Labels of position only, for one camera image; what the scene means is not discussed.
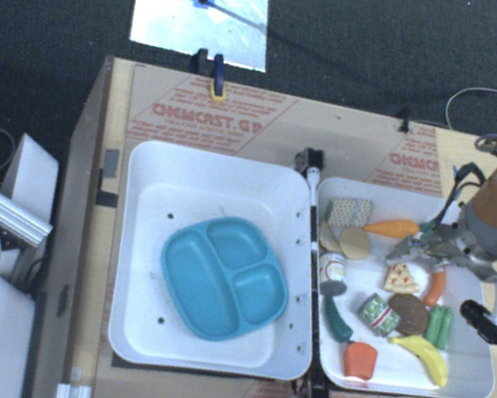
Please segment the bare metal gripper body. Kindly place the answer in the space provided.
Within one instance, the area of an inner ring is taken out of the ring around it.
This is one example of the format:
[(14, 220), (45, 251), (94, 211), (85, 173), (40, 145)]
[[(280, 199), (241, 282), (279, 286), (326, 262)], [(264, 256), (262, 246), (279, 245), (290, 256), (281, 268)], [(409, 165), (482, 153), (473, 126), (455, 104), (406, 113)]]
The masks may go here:
[(495, 282), (495, 257), (486, 252), (474, 235), (462, 225), (424, 223), (419, 237), (419, 250), (437, 266), (469, 269), (482, 282)]

